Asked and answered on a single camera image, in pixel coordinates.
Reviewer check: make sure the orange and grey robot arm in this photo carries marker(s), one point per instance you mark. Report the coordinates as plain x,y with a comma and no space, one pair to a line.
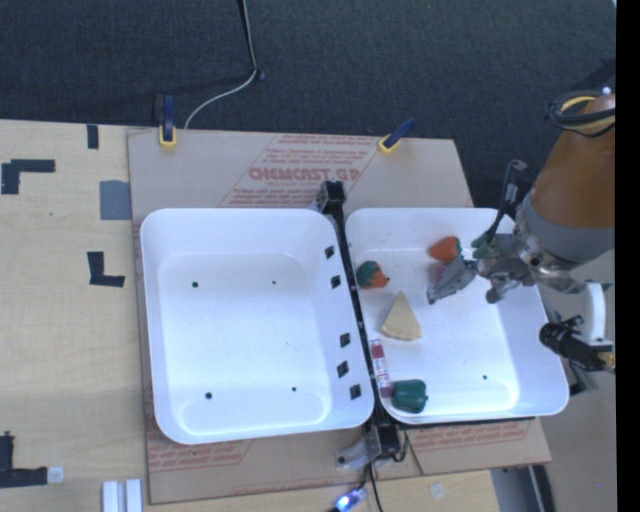
575,185

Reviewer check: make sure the red and white packet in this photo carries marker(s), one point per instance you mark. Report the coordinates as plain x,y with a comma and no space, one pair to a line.
379,362

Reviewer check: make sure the white plastic tray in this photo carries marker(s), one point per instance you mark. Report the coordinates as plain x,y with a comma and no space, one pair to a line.
240,325
465,360

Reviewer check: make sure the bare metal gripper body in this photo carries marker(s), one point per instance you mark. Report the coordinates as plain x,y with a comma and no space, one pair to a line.
520,262

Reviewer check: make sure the tan toy pizza slice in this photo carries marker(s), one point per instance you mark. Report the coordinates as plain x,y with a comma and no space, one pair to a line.
401,320

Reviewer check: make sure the brown cardboard board red print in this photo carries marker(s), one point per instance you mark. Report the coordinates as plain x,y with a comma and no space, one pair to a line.
210,165

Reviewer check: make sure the black cylinder on white bracket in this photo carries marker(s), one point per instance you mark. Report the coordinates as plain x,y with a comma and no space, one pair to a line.
580,330

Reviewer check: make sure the green toy pepper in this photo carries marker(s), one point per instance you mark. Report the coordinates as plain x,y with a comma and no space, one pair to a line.
409,395

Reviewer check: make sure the thin black rod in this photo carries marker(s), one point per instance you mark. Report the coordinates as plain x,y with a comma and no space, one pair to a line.
356,300

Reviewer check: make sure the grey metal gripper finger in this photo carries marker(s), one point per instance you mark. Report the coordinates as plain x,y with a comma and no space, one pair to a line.
450,282
500,289

